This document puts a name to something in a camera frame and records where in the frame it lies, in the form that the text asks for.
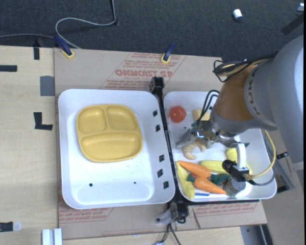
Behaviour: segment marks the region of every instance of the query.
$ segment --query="blue clamp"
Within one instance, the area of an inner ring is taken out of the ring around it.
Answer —
[[[175,43],[172,42],[169,47],[167,48],[167,50],[165,51],[165,53],[162,55],[161,57],[161,63],[163,64],[168,64],[168,62],[170,61],[171,58],[171,52],[174,48]]]
[[[61,47],[61,52],[68,58],[71,59],[74,57],[75,53],[70,49],[68,44],[64,39],[62,39],[59,35],[54,36],[55,42]]]

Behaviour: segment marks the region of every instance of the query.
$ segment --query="white tray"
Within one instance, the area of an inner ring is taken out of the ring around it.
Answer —
[[[181,136],[191,129],[191,124],[194,122],[192,111],[203,108],[204,100],[208,92],[190,92],[190,91],[174,91],[165,95],[164,107],[168,122],[168,131],[171,142],[171,149],[174,162],[178,160],[191,161],[199,163],[202,160],[220,160],[226,159],[226,147],[220,143],[215,143],[210,149],[201,152],[198,147],[193,150],[193,154],[197,157],[195,160],[188,160],[184,157],[182,149],[176,147],[176,143]],[[213,98],[211,106],[214,105],[216,97]],[[186,118],[180,123],[174,123],[169,116],[169,110],[174,106],[182,106],[186,112]],[[237,141],[249,142],[246,148],[247,164],[251,168],[253,174],[264,171],[270,164],[270,160],[266,151],[266,147],[262,138],[262,132],[259,129],[250,129],[236,137]],[[263,176],[256,178],[257,183],[264,183],[272,178],[273,171],[270,170]],[[181,193],[184,195],[181,184],[179,184]],[[266,186],[252,186],[246,183],[246,188],[238,193],[235,197],[229,197],[224,194],[210,194],[207,196],[195,195],[191,201],[193,202],[215,202],[215,201],[233,201],[233,200],[255,200],[269,199],[276,193],[275,179]]]
[[[123,104],[136,115],[143,149],[119,162],[95,163],[79,147],[76,116],[87,106]],[[59,96],[62,195],[75,209],[167,203],[174,179],[159,103],[146,91],[71,89]]]

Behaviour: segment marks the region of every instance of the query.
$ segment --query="small white cylinder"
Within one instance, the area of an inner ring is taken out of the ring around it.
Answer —
[[[234,18],[235,18],[236,21],[241,21],[241,19],[242,19],[242,17],[243,17],[243,15],[241,14],[240,9],[235,9],[235,10],[233,11],[233,16],[234,16]]]

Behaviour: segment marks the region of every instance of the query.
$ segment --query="yellow cable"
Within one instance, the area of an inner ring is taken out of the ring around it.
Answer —
[[[274,144],[273,144],[273,141],[272,141],[272,139],[271,139],[269,133],[268,133],[267,131],[264,131],[264,132],[265,132],[265,135],[267,136],[267,138],[268,138],[268,140],[270,141],[270,144],[271,144],[271,146],[272,146],[273,158],[272,158],[272,161],[271,161],[270,165],[269,165],[263,172],[261,172],[261,173],[259,173],[259,174],[256,174],[256,175],[247,175],[246,177],[247,177],[248,180],[252,180],[252,179],[255,179],[255,178],[258,178],[258,177],[264,175],[264,174],[267,173],[269,170],[271,170],[271,168],[272,168],[272,167],[274,166],[274,164],[275,164],[275,161],[276,161],[276,149],[275,149],[275,146],[274,146]]]

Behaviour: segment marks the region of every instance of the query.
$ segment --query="black fabric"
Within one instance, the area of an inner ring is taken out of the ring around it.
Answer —
[[[61,34],[85,49],[215,56],[224,61],[257,58],[280,50],[303,34],[304,0],[114,0],[119,26],[95,27],[70,20]],[[232,12],[240,9],[242,22]],[[98,23],[112,19],[110,0],[0,0],[0,35],[55,35],[65,17]],[[290,23],[298,23],[294,28]],[[55,43],[43,38],[46,46]],[[3,45],[32,46],[34,37],[0,39]]]

